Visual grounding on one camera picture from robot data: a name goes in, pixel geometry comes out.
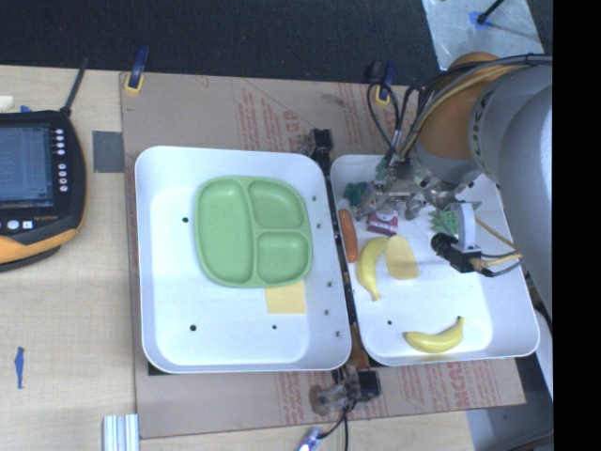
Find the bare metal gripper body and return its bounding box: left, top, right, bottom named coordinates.
left=374, top=172, right=482, bottom=211

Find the green broccoli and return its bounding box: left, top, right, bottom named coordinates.
left=342, top=181, right=370, bottom=207

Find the red and white can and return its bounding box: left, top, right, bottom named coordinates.
left=367, top=209, right=399, bottom=237

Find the orange carrot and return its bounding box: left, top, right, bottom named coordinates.
left=337, top=208, right=360, bottom=264

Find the yellow oval slice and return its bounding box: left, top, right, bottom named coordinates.
left=384, top=235, right=421, bottom=281

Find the yellow banana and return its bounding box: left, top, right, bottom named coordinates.
left=356, top=236, right=391, bottom=303
left=403, top=316, right=468, bottom=354

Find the white plastic tray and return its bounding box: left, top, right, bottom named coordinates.
left=330, top=153, right=541, bottom=368
left=134, top=146, right=353, bottom=375

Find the yellow flat square slice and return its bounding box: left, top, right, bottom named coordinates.
left=265, top=281, right=308, bottom=316

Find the green divided plate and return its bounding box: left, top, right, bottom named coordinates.
left=193, top=175, right=315, bottom=289

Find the brown cardboard board red print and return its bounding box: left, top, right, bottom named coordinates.
left=119, top=70, right=528, bottom=440

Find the black cylinder on white bracket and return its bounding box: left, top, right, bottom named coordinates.
left=430, top=202, right=484, bottom=274

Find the black block with thin wires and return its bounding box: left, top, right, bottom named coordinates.
left=303, top=128, right=335, bottom=157
left=328, top=367, right=382, bottom=404

